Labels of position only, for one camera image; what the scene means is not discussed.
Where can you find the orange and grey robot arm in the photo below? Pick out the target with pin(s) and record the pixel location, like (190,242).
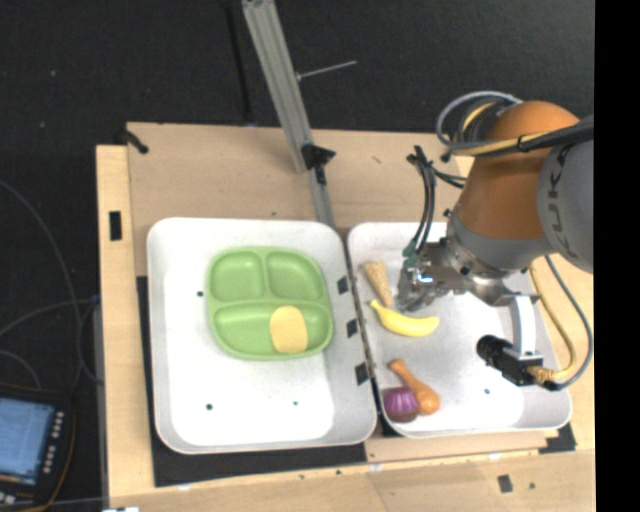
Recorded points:
(505,190)

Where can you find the orange chicken drumstick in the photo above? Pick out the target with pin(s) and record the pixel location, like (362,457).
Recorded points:
(417,387)

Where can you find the white plastic tray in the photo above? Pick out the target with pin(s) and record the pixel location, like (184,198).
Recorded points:
(260,400)
(465,365)

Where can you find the yellow oval biscuit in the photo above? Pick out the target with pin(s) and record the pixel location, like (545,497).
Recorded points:
(288,330)

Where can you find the green divided plate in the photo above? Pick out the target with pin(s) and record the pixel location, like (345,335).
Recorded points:
(240,280)

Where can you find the beige ice cream cone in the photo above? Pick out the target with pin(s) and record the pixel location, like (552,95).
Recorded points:
(379,282)

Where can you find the black cylinder on white bracket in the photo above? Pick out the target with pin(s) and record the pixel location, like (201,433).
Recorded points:
(520,360)

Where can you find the yellow banana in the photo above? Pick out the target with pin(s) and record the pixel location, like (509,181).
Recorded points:
(407,324)

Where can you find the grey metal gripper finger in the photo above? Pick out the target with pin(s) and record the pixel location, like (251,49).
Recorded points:
(427,297)
(407,297)

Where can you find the purple cupcake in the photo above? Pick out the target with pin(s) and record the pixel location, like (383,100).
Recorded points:
(399,404)

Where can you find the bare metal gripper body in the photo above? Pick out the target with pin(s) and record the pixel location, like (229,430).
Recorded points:
(450,272)

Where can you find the pale wood board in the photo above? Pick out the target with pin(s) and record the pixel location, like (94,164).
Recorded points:
(210,170)

